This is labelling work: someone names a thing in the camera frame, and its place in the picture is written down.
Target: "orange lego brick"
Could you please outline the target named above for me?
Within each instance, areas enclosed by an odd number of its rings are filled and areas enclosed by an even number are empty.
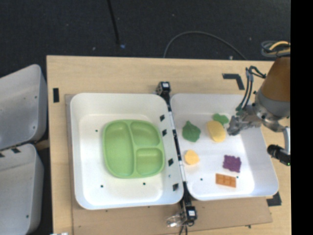
[[[218,185],[223,185],[223,186],[230,186],[230,187],[236,187],[236,178],[219,174],[215,174],[215,183]]]

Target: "green divided plate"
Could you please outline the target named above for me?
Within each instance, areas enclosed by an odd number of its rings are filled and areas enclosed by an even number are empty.
[[[143,178],[164,168],[165,155],[159,130],[142,120],[115,120],[103,130],[107,169],[119,178]]]

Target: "toy food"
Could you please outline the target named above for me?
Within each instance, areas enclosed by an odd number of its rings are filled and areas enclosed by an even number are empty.
[[[218,121],[212,120],[206,124],[206,127],[209,131],[211,138],[215,142],[223,142],[226,138],[226,131],[222,124]]]
[[[213,115],[213,120],[220,122],[222,125],[229,123],[229,119],[225,115],[220,115],[218,113]]]
[[[190,121],[187,121],[185,126],[182,128],[182,136],[184,139],[196,142],[200,137],[201,130],[193,125]]]
[[[230,186],[230,187],[236,187],[236,178],[219,174],[215,174],[215,183],[218,185],[223,185],[223,186]]]
[[[240,157],[224,155],[223,168],[230,171],[240,172],[241,161]]]
[[[189,165],[194,165],[200,161],[199,156],[194,150],[188,150],[184,157],[185,162]]]

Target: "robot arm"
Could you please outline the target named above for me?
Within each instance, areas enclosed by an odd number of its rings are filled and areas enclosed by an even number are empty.
[[[261,74],[256,67],[246,69],[246,94],[236,109],[237,114],[232,116],[227,132],[229,135],[234,136],[244,129],[260,127],[262,124],[274,132],[283,132],[285,148],[270,146],[268,153],[275,158],[279,157],[278,154],[283,154],[282,157],[286,155],[287,160],[286,158],[283,158],[283,161],[279,160],[290,165],[290,128],[279,123],[279,120],[290,116],[290,43],[267,41],[264,46],[263,54],[265,56],[275,56],[276,60],[266,76]],[[283,46],[283,49],[275,51],[275,48],[279,46]],[[265,78],[265,80],[258,92],[255,93],[255,101],[248,104],[253,75]]]

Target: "black cable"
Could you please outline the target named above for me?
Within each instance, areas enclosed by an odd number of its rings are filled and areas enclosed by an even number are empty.
[[[264,41],[261,43],[261,54],[265,57],[290,56],[291,44],[287,41]]]
[[[265,77],[266,77],[265,74],[259,75],[259,74],[254,73],[254,72],[251,72],[251,74],[253,74],[253,75],[255,75],[255,76],[258,76],[258,77],[260,77],[260,78],[265,78]]]
[[[194,220],[191,220],[191,221],[189,221],[189,222],[187,223],[187,225],[188,225],[189,227],[192,227],[194,224],[195,224],[195,221],[194,221]]]
[[[234,51],[236,51],[243,59],[247,60],[247,58],[246,58],[244,55],[242,55],[242,54],[240,53],[240,51],[238,51],[238,50],[237,50],[233,45],[231,45],[230,43],[226,42],[226,41],[223,40],[222,38],[219,38],[219,37],[217,37],[217,36],[215,36],[215,35],[213,35],[213,34],[210,34],[210,33],[207,33],[207,32],[203,32],[203,31],[186,31],[186,32],[183,32],[183,33],[181,33],[181,34],[178,34],[177,36],[175,36],[174,38],[172,38],[171,41],[167,44],[167,46],[166,46],[166,48],[165,48],[165,51],[164,51],[164,54],[163,54],[163,58],[165,58],[166,53],[167,53],[167,50],[168,50],[168,48],[170,47],[170,45],[172,44],[172,42],[173,42],[176,38],[178,38],[178,37],[180,37],[180,36],[182,36],[182,35],[187,35],[187,34],[203,34],[203,35],[207,35],[207,36],[213,37],[213,38],[215,38],[215,39],[217,39],[217,40],[220,40],[220,41],[223,42],[224,44],[226,44],[226,45],[228,45],[229,47],[231,47]]]
[[[179,235],[181,235],[182,230],[183,230],[184,228],[185,228],[185,235],[188,234],[187,226],[186,226],[186,225],[182,225],[182,226],[181,226],[181,230],[180,230],[180,232],[179,232]]]
[[[246,92],[245,92],[243,100],[239,104],[240,107],[244,104],[244,101],[246,99],[246,95],[248,94],[248,89],[249,89],[249,75],[247,74],[247,71],[248,71],[248,68],[246,67]]]
[[[116,25],[116,21],[115,21],[115,17],[114,17],[112,3],[111,3],[111,0],[107,0],[107,2],[108,2],[109,12],[110,12],[110,16],[111,16],[111,21],[112,21],[113,28],[114,28],[115,42],[117,45],[120,45],[121,41],[119,39],[119,34],[118,34],[117,25]]]
[[[250,100],[251,93],[252,93],[252,84],[253,84],[253,80],[250,81],[249,95],[248,95],[248,98],[246,99],[246,103],[245,103],[245,105],[243,107],[243,110],[246,108],[246,105],[248,104],[248,102]]]

